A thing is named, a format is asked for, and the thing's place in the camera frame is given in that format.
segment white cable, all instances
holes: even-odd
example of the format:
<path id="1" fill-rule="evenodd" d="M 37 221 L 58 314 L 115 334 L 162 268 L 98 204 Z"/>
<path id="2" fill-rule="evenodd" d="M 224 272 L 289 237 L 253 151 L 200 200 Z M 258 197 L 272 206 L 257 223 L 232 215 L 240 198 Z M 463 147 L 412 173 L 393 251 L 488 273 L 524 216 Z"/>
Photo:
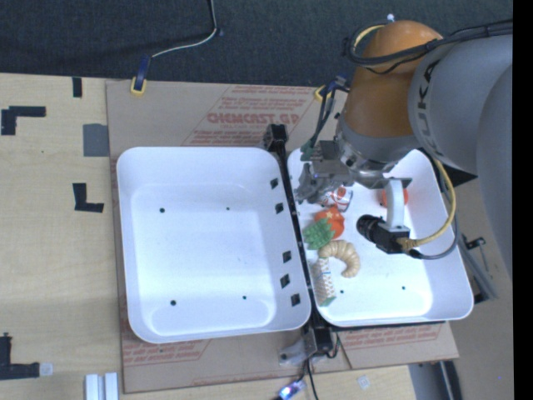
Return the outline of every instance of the white cable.
<path id="1" fill-rule="evenodd" d="M 209 0 L 209 1 L 210 1 L 210 4 L 211 4 L 211 15 L 212 15 L 212 20 L 213 20 L 213 31 L 212 31 L 211 34 L 209 34 L 209 36 L 207 36 L 206 38 L 204 38 L 200 42 L 184 44 L 184 45 L 181 45 L 181 46 L 176 46 L 176 47 L 172 47 L 170 49 L 166 49 L 166 50 L 160 51 L 158 53 L 154 53 L 151 56 L 151 58 L 157 58 L 157 57 L 159 57 L 161 55 L 164 55 L 165 53 L 174 52 L 176 50 L 194 48 L 196 46 L 200 46 L 200 45 L 202 45 L 204 43 L 207 43 L 209 40 L 211 40 L 213 37 L 215 37 L 215 35 L 217 34 L 217 30 L 218 30 L 217 19 L 215 17 L 215 3 L 213 2 L 213 0 Z"/>

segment gray floor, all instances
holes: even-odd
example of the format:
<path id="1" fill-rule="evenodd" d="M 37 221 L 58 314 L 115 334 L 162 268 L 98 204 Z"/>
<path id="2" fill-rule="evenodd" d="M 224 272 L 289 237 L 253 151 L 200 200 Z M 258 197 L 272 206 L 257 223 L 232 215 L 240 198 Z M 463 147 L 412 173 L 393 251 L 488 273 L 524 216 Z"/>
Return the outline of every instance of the gray floor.
<path id="1" fill-rule="evenodd" d="M 512 282 L 488 224 L 479 181 L 456 189 L 461 231 L 469 240 L 483 237 L 483 252 L 498 298 L 477 303 L 471 315 L 452 322 L 460 357 L 454 361 L 463 400 L 508 400 L 515 397 Z M 480 258 L 479 251 L 472 251 Z"/>

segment table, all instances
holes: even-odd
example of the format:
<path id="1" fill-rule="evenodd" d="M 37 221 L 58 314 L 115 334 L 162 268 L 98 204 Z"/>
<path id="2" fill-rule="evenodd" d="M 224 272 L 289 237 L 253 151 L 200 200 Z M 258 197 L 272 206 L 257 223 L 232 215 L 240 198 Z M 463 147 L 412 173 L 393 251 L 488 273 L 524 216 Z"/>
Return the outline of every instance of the table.
<path id="1" fill-rule="evenodd" d="M 105 80 L 0 74 L 0 108 L 45 106 L 0 136 L 0 331 L 12 363 L 51 363 L 53 375 L 0 381 L 1 399 L 83 398 L 89 373 L 121 373 L 117 273 L 108 157 L 84 157 L 82 127 L 107 123 Z M 74 183 L 102 212 L 76 212 Z M 317 374 L 321 400 L 414 400 L 407 366 Z M 121 394 L 150 399 L 270 399 L 291 379 L 274 378 Z M 370 386 L 360 383 L 370 382 Z M 301 398 L 312 398 L 308 390 Z"/>

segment brown cylinder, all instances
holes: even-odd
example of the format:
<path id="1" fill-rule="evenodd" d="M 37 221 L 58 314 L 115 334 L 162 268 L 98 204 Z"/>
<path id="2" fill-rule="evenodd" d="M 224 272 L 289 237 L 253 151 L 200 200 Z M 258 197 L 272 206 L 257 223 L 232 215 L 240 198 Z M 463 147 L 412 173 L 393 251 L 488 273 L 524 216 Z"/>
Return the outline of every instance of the brown cylinder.
<path id="1" fill-rule="evenodd" d="M 414 21 L 391 22 L 377 30 L 363 52 L 374 58 L 425 44 L 442 36 Z M 361 135 L 395 138 L 412 135 L 407 112 L 409 87 L 420 59 L 402 63 L 388 74 L 375 74 L 358 67 L 346 99 L 346 124 Z M 372 67 L 387 70 L 394 62 Z"/>

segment white tray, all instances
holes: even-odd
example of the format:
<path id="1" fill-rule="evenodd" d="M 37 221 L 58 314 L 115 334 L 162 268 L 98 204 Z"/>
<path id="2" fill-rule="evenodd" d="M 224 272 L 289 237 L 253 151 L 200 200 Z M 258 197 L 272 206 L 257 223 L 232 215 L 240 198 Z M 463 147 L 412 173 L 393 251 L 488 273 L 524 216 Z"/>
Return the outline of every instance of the white tray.
<path id="1" fill-rule="evenodd" d="M 132 330 L 150 343 L 285 331 L 311 314 L 277 160 L 137 147 L 117 180 Z"/>
<path id="2" fill-rule="evenodd" d="M 301 152 L 289 156 L 289 173 L 294 188 L 303 168 Z M 446 220 L 447 212 L 431 163 L 424 154 L 412 151 L 391 171 L 391 177 L 412 178 L 407 188 L 405 225 L 412 238 L 434 233 Z M 369 190 L 359 184 L 348 188 L 353 199 L 347 211 L 345 231 L 340 239 L 355 245 L 361 259 L 361 270 L 354 278 L 341 275 L 346 265 L 330 258 L 331 277 L 336 299 L 320 314 L 338 327 L 373 326 L 400 323 L 427 323 L 466 317 L 474 305 L 471 286 L 458 248 L 435 261 L 422 261 L 405 254 L 389 255 L 366 240 L 356 230 L 360 216 L 370 214 L 386 218 L 386 209 L 379 204 L 381 191 Z M 301 230 L 313 222 L 319 204 L 296 205 Z M 421 247 L 425 254 L 437 254 L 452 243 L 451 228 L 434 242 Z M 306 250 L 310 265 L 317 252 Z"/>

